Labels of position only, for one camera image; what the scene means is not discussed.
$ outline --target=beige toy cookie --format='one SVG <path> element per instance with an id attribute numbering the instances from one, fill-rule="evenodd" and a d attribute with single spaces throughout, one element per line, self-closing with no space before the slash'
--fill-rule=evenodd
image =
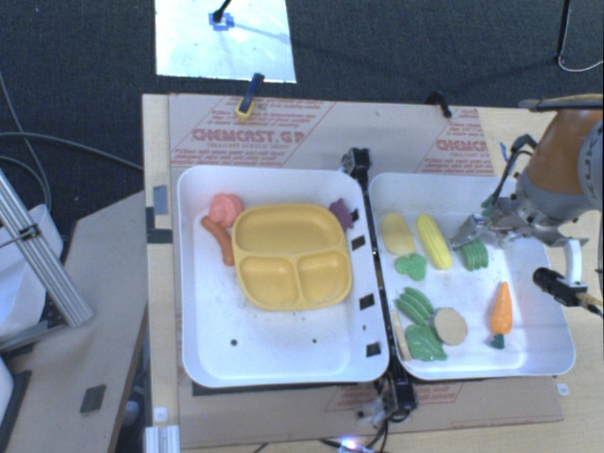
<path id="1" fill-rule="evenodd" d="M 468 325 L 459 313 L 450 307 L 443 307 L 436 311 L 434 328 L 441 340 L 448 345 L 458 345 L 468 335 Z"/>

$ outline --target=dark carpet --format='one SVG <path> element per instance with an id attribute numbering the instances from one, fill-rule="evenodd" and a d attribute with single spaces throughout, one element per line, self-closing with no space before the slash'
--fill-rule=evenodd
<path id="1" fill-rule="evenodd" d="M 602 58 L 604 0 L 572 0 L 568 66 Z M 297 84 L 262 95 L 515 107 L 527 97 L 602 92 L 602 67 L 566 73 L 553 60 L 563 0 L 286 0 Z M 242 82 L 155 74 L 154 0 L 0 0 L 0 70 L 28 132 L 142 162 L 146 92 L 243 93 Z M 0 133 L 16 130 L 0 99 Z M 143 175 L 31 141 L 48 175 L 62 233 L 143 188 Z M 0 156 L 34 166 L 22 139 Z M 42 202 L 21 167 L 0 166 L 28 206 Z"/>

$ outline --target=wire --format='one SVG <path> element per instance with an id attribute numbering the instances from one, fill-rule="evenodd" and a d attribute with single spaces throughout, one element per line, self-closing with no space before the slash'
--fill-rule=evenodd
<path id="1" fill-rule="evenodd" d="M 376 453 L 387 453 L 384 450 L 384 447 L 386 446 L 386 442 L 388 440 L 388 424 L 389 424 L 388 420 L 384 421 L 382 426 L 377 431 L 376 436 L 374 436 L 364 447 L 371 449 L 381 439 L 381 441 L 382 441 L 381 446 L 379 447 L 379 450 L 377 450 Z M 342 446 L 341 442 L 336 442 L 333 440 L 323 439 L 323 440 L 319 440 L 319 441 L 323 445 L 331 446 L 332 448 L 340 448 Z"/>
<path id="2" fill-rule="evenodd" d="M 499 195 L 501 194 L 501 190 L 503 189 L 503 185 L 505 184 L 506 179 L 508 178 L 508 176 L 510 175 L 510 172 L 513 169 L 513 165 L 516 163 L 516 160 L 518 159 L 518 157 L 520 155 L 532 156 L 532 153 L 530 153 L 529 151 L 524 151 L 524 150 L 517 150 L 517 151 L 514 151 L 512 153 L 512 155 L 510 156 L 510 159 L 508 159 L 506 167 L 505 167 L 505 169 L 503 171 L 503 175 L 501 175 L 501 179 L 499 180 L 499 184 L 497 185 L 497 188 L 495 189 L 495 191 L 491 195 L 492 205 L 495 205 L 495 203 L 499 199 Z"/>
<path id="3" fill-rule="evenodd" d="M 600 310 L 598 307 L 596 307 L 595 305 L 588 305 L 585 309 L 587 309 L 589 312 L 594 313 L 595 315 L 597 315 L 600 319 L 604 319 L 604 314 L 602 314 L 602 310 Z"/>
<path id="4" fill-rule="evenodd" d="M 2 88 L 2 94 L 4 95 L 4 98 L 7 102 L 8 110 L 10 111 L 10 115 L 12 116 L 12 120 L 15 122 L 17 129 L 19 129 L 19 134 L 25 138 L 25 145 L 27 146 L 27 149 L 29 150 L 29 154 L 31 154 L 31 157 L 34 159 L 36 166 L 38 167 L 38 170 L 40 171 L 40 178 L 42 179 L 43 187 L 45 189 L 44 196 L 46 199 L 46 207 L 48 208 L 48 211 L 50 212 L 50 211 L 52 211 L 52 208 L 53 208 L 53 201 L 52 201 L 53 198 L 52 198 L 52 194 L 50 192 L 50 184 L 48 183 L 48 176 L 46 176 L 46 172 L 44 171 L 44 167 L 42 166 L 42 163 L 40 162 L 38 155 L 36 154 L 36 151 L 34 151 L 33 146 L 31 145 L 31 143 L 25 136 L 25 134 L 26 134 L 25 130 L 23 129 L 23 126 L 21 126 L 21 121 L 19 121 L 19 117 L 17 116 L 17 112 L 15 111 L 15 108 L 12 106 L 12 100 L 10 99 L 10 94 L 8 93 L 7 83 L 5 82 L 4 77 L 2 76 L 1 70 L 0 70 L 0 87 Z"/>
<path id="5" fill-rule="evenodd" d="M 569 9 L 568 12 L 566 13 L 566 26 L 564 27 L 564 36 L 562 37 L 562 46 L 560 49 L 560 54 L 558 54 L 558 66 L 566 72 L 572 72 L 572 73 L 580 73 L 580 72 L 587 72 L 587 71 L 591 71 L 592 69 L 595 69 L 596 67 L 602 65 L 602 63 L 604 62 L 604 60 L 600 60 L 599 62 L 596 62 L 595 64 L 592 64 L 588 67 L 584 67 L 582 69 L 571 69 L 569 67 L 564 66 L 564 57 L 562 56 L 563 52 L 564 52 L 564 46 L 566 44 L 566 34 L 568 33 L 568 27 L 569 27 L 569 23 L 570 23 L 570 14 L 571 14 L 571 10 Z"/>
<path id="6" fill-rule="evenodd" d="M 602 301 L 595 298 L 592 295 L 589 295 L 587 293 L 579 293 L 577 294 L 577 299 L 582 302 L 583 304 L 588 304 L 588 305 L 592 305 L 592 306 L 598 306 L 598 307 L 604 307 L 604 304 L 602 304 Z"/>
<path id="7" fill-rule="evenodd" d="M 15 166 L 19 166 L 20 168 L 26 170 L 38 182 L 40 188 L 42 188 L 42 194 L 44 195 L 44 204 L 48 208 L 48 202 L 50 201 L 50 198 L 48 196 L 48 190 L 46 190 L 46 187 L 44 186 L 44 182 L 40 175 L 38 175 L 30 166 L 26 165 L 24 162 L 9 158 L 8 156 L 0 156 L 0 161 L 14 164 Z"/>
<path id="8" fill-rule="evenodd" d="M 80 151 L 86 151 L 88 153 L 94 154 L 96 156 L 100 156 L 105 159 L 117 161 L 120 164 L 123 164 L 124 166 L 135 169 L 137 171 L 143 171 L 143 169 L 144 169 L 140 164 L 134 163 L 132 161 L 128 161 L 127 159 L 120 158 L 119 156 L 112 155 L 111 153 L 107 153 L 100 149 L 96 149 L 96 148 L 87 146 L 86 144 L 76 143 L 75 141 L 65 140 L 62 138 L 57 138 L 55 136 L 48 136 L 46 134 L 40 134 L 40 133 L 34 133 L 34 132 L 23 132 L 23 133 L 21 133 L 21 132 L 0 132 L 0 138 L 15 138 L 15 137 L 30 138 L 30 139 L 37 139 L 37 140 L 43 140 L 43 141 L 50 141 L 52 143 L 59 143 L 59 144 L 65 145 L 65 146 L 71 146 L 75 149 L 79 149 Z"/>
<path id="9" fill-rule="evenodd" d="M 397 413 L 395 413 L 390 418 L 390 422 L 391 423 L 402 423 L 409 417 L 410 414 L 411 414 L 410 411 L 405 411 L 404 413 L 402 413 L 401 416 L 398 416 Z"/>
<path id="10" fill-rule="evenodd" d="M 253 453 L 260 453 L 266 446 L 268 446 L 268 443 L 264 443 L 262 445 L 260 445 L 258 448 L 256 448 Z"/>

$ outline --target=pink toy food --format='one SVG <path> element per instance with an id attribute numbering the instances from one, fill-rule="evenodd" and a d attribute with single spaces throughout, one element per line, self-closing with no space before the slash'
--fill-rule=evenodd
<path id="1" fill-rule="evenodd" d="M 236 194 L 216 194 L 210 203 L 209 217 L 221 227 L 229 228 L 243 211 L 242 200 Z"/>

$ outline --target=black clip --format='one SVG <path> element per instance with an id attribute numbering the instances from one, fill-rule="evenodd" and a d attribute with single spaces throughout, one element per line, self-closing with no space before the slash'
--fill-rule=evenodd
<path id="1" fill-rule="evenodd" d="M 8 246 L 12 243 L 19 242 L 20 240 L 30 240 L 32 238 L 36 238 L 41 234 L 40 229 L 38 228 L 38 224 L 33 224 L 30 226 L 26 226 L 24 229 L 19 230 L 19 236 L 9 240 L 8 242 L 0 243 L 0 248 Z"/>
<path id="2" fill-rule="evenodd" d="M 578 307 L 581 305 L 577 294 L 587 292 L 587 287 L 579 285 L 571 287 L 562 282 L 562 274 L 548 268 L 538 268 L 532 275 L 532 281 L 542 291 L 552 295 L 557 302 L 566 307 Z"/>
<path id="3" fill-rule="evenodd" d="M 451 112 L 451 109 L 449 108 L 449 105 L 446 103 L 445 96 L 440 91 L 432 92 L 428 96 L 426 101 L 424 101 L 424 104 L 438 104 L 441 107 L 441 109 L 443 110 L 443 116 L 446 118 L 449 118 L 453 115 L 453 113 Z"/>
<path id="4" fill-rule="evenodd" d="M 348 152 L 342 156 L 342 169 L 347 175 L 356 178 L 358 172 L 367 173 L 371 167 L 371 157 L 369 149 L 357 147 L 350 148 Z"/>

